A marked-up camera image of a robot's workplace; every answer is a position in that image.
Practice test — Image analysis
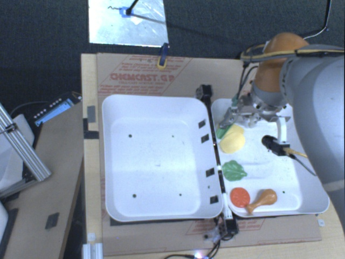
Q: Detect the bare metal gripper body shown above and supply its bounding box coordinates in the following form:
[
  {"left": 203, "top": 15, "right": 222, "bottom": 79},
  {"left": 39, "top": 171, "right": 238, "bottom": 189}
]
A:
[{"left": 231, "top": 93, "right": 292, "bottom": 128}]

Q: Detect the green toy vegetable piece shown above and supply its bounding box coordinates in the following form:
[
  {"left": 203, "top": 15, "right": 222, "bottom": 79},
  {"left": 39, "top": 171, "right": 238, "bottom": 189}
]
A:
[{"left": 215, "top": 126, "right": 231, "bottom": 140}]

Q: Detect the small yellow toy piece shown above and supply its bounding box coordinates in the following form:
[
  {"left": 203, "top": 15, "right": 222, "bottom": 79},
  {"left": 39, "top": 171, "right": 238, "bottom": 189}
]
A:
[{"left": 229, "top": 124, "right": 245, "bottom": 136}]

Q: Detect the large yellow toy piece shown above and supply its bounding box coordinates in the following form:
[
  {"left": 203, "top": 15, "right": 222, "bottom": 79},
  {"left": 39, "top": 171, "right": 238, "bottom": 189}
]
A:
[{"left": 219, "top": 132, "right": 246, "bottom": 154}]

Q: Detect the thin black and white rod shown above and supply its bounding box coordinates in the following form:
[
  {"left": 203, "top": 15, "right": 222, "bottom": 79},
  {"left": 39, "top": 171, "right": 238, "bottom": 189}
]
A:
[{"left": 203, "top": 97, "right": 233, "bottom": 222}]

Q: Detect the green lettuce leaf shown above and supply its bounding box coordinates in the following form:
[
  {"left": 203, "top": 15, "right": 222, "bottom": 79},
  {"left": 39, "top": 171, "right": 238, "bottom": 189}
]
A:
[{"left": 221, "top": 160, "right": 248, "bottom": 182}]

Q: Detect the white plastic tray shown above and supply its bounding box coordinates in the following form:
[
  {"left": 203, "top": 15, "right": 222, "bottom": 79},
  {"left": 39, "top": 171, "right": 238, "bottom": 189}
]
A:
[
  {"left": 101, "top": 93, "right": 225, "bottom": 223},
  {"left": 210, "top": 98, "right": 330, "bottom": 218}
]

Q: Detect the orange round toy slice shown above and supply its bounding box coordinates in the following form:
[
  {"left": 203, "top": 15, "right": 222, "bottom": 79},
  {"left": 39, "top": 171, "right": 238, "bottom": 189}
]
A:
[{"left": 229, "top": 187, "right": 251, "bottom": 208}]

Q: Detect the brown toy chicken drumstick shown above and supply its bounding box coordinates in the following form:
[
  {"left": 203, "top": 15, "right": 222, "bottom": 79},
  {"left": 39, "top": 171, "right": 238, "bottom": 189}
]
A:
[{"left": 245, "top": 188, "right": 278, "bottom": 214}]

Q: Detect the brown cardboard board, red print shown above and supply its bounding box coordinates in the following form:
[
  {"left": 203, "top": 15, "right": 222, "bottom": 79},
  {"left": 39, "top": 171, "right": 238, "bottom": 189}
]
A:
[{"left": 96, "top": 52, "right": 323, "bottom": 256}]

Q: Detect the black cylinder on white bracket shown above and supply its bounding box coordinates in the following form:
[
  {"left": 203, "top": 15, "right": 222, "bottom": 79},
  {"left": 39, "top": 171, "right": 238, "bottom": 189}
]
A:
[{"left": 261, "top": 115, "right": 292, "bottom": 156}]

